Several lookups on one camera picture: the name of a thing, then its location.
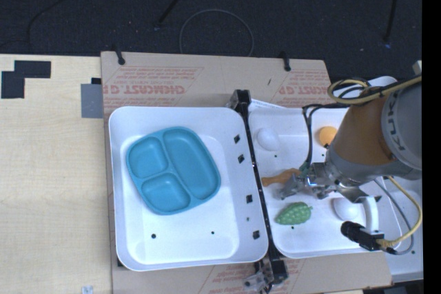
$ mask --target white tray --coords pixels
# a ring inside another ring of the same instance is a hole
[[[346,113],[346,109],[319,109],[312,115],[313,158],[312,162],[323,162],[326,149],[318,142],[318,132],[324,126],[338,128]],[[308,153],[308,133],[305,119],[300,108],[266,109],[257,108],[249,115],[249,126],[253,138],[254,152],[260,177],[275,176],[290,168],[299,168]],[[280,150],[268,151],[262,148],[256,138],[262,128],[276,131],[280,139]],[[343,221],[337,217],[332,206],[332,199],[342,197],[339,193],[331,193],[328,198],[317,199],[306,191],[280,200],[275,191],[282,188],[280,183],[263,187],[267,205],[269,223],[274,245],[289,258],[307,258],[321,255],[357,253],[366,251],[357,243],[352,242],[340,232]],[[377,203],[380,217],[380,230],[387,239],[395,239],[402,235],[398,219],[391,201],[375,182],[369,182],[361,189],[369,195],[383,196]],[[311,218],[306,223],[291,226],[275,222],[275,217],[288,204],[303,201],[312,206]],[[365,212],[361,206],[359,216],[352,220],[365,225]]]
[[[221,185],[207,202],[164,216],[143,202],[125,155],[139,138],[175,126],[198,134],[218,167]],[[255,262],[265,256],[265,221],[245,125],[238,113],[225,107],[122,107],[110,116],[109,129],[116,252],[124,266],[149,271]]]

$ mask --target blue plate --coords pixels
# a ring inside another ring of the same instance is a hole
[[[162,215],[207,202],[221,186],[212,155],[199,136],[186,127],[142,137],[129,147],[126,163],[146,205]]]

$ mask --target green toy vegetable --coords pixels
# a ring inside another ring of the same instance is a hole
[[[276,222],[289,225],[305,223],[311,217],[311,210],[312,207],[304,202],[291,203],[279,213]]]

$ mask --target dark background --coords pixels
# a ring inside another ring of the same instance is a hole
[[[324,60],[332,80],[409,78],[422,59],[422,0],[397,0],[395,12],[393,0],[178,0],[167,12],[172,2],[0,0],[0,53],[99,56],[114,46],[256,58],[285,52]]]

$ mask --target yellow cable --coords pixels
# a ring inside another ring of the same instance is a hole
[[[345,84],[348,84],[348,83],[354,83],[354,84],[357,84],[357,85],[361,85],[363,87],[368,87],[368,85],[364,81],[356,80],[356,79],[353,79],[353,78],[346,78],[344,80],[340,80],[340,81],[337,81],[337,82],[331,84],[328,87],[327,92],[328,92],[329,97],[334,99],[335,102],[337,102],[337,103],[362,104],[362,103],[366,103],[366,102],[372,101],[375,98],[378,98],[378,97],[381,97],[381,96],[385,96],[386,94],[389,94],[389,93],[391,93],[393,91],[401,90],[402,88],[408,87],[408,86],[413,85],[413,84],[418,83],[418,82],[421,82],[421,78],[422,78],[422,76],[418,75],[418,76],[416,76],[414,78],[411,78],[409,80],[406,80],[406,81],[404,81],[402,83],[393,83],[391,85],[385,86],[385,88],[383,90],[372,91],[372,93],[369,93],[369,94],[367,94],[366,96],[363,96],[363,97],[343,98],[343,97],[335,96],[334,95],[334,90],[336,89],[337,86],[340,86],[340,85],[345,85]]]
[[[418,209],[418,220],[415,223],[415,225],[412,227],[412,229],[410,229],[407,233],[405,233],[404,235],[400,236],[399,238],[397,238],[395,240],[377,239],[376,242],[381,247],[384,247],[384,248],[393,247],[395,244],[407,239],[409,236],[411,236],[413,233],[416,232],[416,230],[418,229],[418,227],[422,223],[422,209],[421,209],[420,205],[418,204],[418,202],[416,202],[416,200],[412,196],[410,196],[409,193],[406,190],[404,190],[401,187],[401,185],[398,184],[391,176],[387,176],[387,177],[416,206],[416,208]]]

